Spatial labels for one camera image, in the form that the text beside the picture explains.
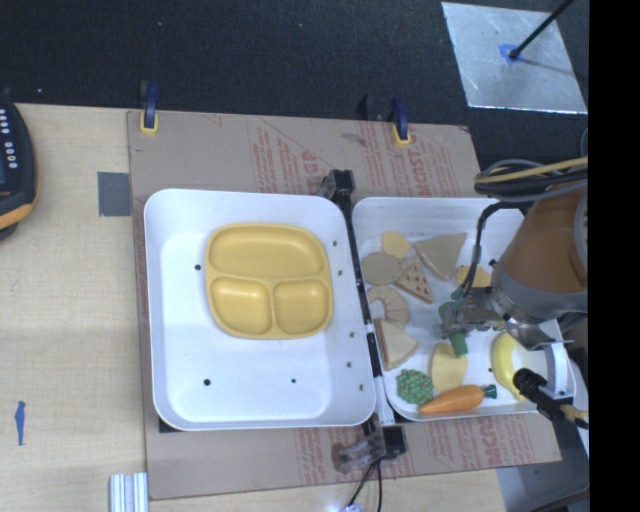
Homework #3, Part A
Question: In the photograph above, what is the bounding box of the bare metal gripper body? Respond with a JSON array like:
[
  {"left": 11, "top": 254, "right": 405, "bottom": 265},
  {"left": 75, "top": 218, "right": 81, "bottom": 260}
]
[{"left": 439, "top": 287, "right": 507, "bottom": 341}]

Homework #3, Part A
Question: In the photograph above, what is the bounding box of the yellow flat piece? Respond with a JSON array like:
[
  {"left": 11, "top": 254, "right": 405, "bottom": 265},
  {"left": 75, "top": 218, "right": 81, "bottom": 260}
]
[{"left": 454, "top": 264, "right": 494, "bottom": 289}]

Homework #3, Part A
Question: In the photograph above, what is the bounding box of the yellow banana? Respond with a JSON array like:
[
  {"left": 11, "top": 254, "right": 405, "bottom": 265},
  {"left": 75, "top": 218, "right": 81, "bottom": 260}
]
[{"left": 490, "top": 331, "right": 532, "bottom": 402}]

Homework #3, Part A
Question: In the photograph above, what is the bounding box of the red lattice pizza slice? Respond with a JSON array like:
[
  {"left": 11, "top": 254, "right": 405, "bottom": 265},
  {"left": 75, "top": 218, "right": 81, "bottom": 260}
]
[{"left": 393, "top": 256, "right": 435, "bottom": 305}]

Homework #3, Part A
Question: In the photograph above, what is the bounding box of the pale yellow flat slice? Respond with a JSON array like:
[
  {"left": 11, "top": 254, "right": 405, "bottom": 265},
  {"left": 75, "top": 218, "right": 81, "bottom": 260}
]
[{"left": 430, "top": 340, "right": 469, "bottom": 393}]

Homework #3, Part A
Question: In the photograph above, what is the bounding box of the beige triangular bread slice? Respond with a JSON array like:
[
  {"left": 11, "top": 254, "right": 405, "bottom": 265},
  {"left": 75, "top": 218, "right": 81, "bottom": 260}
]
[{"left": 412, "top": 231, "right": 469, "bottom": 282}]

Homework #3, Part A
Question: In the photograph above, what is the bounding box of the beige ridged croissant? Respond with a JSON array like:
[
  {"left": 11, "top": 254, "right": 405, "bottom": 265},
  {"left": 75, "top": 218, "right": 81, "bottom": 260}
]
[{"left": 366, "top": 284, "right": 412, "bottom": 330}]

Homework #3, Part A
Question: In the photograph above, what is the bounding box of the beige triangular sandwich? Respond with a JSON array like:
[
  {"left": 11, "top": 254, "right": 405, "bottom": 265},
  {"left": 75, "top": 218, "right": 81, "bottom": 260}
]
[{"left": 374, "top": 318, "right": 420, "bottom": 372}]

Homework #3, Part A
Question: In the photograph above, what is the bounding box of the orange carrot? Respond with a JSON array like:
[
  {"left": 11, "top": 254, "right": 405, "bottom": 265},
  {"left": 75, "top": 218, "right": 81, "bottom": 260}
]
[{"left": 418, "top": 383, "right": 499, "bottom": 416}]

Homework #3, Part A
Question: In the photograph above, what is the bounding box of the yellow round biscuit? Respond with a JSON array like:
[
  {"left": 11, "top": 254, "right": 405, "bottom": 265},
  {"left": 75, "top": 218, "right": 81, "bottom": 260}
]
[{"left": 380, "top": 230, "right": 412, "bottom": 260}]

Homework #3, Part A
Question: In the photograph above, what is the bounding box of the tan round biscuit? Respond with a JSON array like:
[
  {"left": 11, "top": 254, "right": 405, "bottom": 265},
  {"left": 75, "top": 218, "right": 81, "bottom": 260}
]
[{"left": 360, "top": 251, "right": 404, "bottom": 287}]

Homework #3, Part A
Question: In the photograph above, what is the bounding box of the white plastic tray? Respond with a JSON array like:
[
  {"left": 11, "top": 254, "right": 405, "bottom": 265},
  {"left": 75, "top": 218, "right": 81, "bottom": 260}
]
[
  {"left": 143, "top": 188, "right": 378, "bottom": 433},
  {"left": 350, "top": 195, "right": 579, "bottom": 423}
]

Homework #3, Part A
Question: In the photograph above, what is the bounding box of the yellow divided plate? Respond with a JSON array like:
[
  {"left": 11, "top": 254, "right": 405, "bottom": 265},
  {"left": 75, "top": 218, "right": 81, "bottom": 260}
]
[{"left": 203, "top": 222, "right": 335, "bottom": 342}]

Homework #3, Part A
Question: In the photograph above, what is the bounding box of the brown cardboard board red print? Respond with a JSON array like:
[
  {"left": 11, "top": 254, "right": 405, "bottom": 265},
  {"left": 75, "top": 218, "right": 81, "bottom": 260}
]
[{"left": 126, "top": 110, "right": 564, "bottom": 501}]

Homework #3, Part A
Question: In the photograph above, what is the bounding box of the black cylinder on white bracket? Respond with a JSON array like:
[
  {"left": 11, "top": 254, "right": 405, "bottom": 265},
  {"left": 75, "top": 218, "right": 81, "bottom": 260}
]
[{"left": 512, "top": 338, "right": 577, "bottom": 422}]

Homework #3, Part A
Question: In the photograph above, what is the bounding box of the black block with thin wires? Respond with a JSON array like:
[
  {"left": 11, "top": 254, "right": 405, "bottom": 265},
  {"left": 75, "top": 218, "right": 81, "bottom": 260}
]
[
  {"left": 331, "top": 422, "right": 407, "bottom": 474},
  {"left": 317, "top": 168, "right": 357, "bottom": 202}
]

